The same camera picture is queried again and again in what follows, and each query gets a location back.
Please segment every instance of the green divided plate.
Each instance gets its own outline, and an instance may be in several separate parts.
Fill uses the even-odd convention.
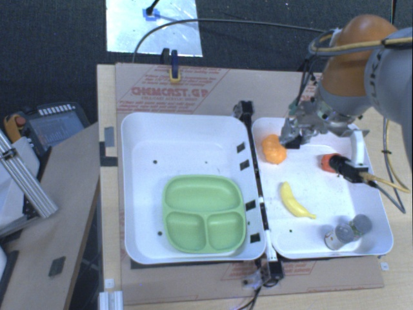
[[[239,187],[213,175],[177,176],[163,189],[163,224],[169,242],[186,253],[224,253],[245,239]]]

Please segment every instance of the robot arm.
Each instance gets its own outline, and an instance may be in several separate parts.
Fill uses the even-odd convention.
[[[382,39],[402,42],[386,45]],[[366,109],[373,106],[384,117],[401,124],[405,149],[412,167],[412,28],[397,31],[388,21],[372,15],[361,15],[336,36],[335,48],[379,40],[376,49],[347,50],[332,54],[310,101],[291,104],[290,115],[281,131],[280,142],[291,147],[304,145],[312,136],[328,131],[337,136],[352,136],[348,127]],[[317,48],[310,45],[310,52]]]

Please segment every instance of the screen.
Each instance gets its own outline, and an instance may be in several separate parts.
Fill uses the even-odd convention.
[[[34,129],[44,150],[56,146],[84,129],[83,124],[73,111],[31,119],[28,122]]]

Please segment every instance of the cardboard sheet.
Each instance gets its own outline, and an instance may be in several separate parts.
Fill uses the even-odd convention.
[[[284,117],[296,97],[301,74],[257,70],[181,67],[182,83],[171,84],[168,67],[116,65],[117,143],[121,157],[120,124],[134,111],[231,115],[240,100],[252,100],[254,119]],[[183,300],[244,297],[244,277],[256,270],[253,262],[202,265],[134,265],[125,251],[123,177],[119,160],[121,224],[121,276],[125,305]],[[376,257],[291,261],[284,265],[285,278],[263,295],[370,289],[383,287]]]
[[[6,245],[19,251],[2,309],[68,309],[97,203],[98,127],[53,147],[41,185],[59,210]],[[62,272],[50,277],[56,259]]]

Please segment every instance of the banana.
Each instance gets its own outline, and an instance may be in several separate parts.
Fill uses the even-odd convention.
[[[295,217],[310,217],[313,220],[316,219],[315,214],[310,214],[308,210],[296,200],[292,194],[290,184],[286,181],[281,185],[281,199],[288,211]]]

